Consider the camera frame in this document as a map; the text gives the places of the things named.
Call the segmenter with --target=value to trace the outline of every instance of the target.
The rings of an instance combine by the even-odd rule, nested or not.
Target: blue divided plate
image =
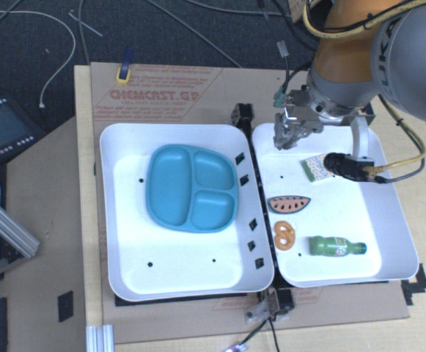
[[[219,232],[235,219],[238,184],[228,158],[184,144],[157,149],[147,171],[146,203],[161,226]]]

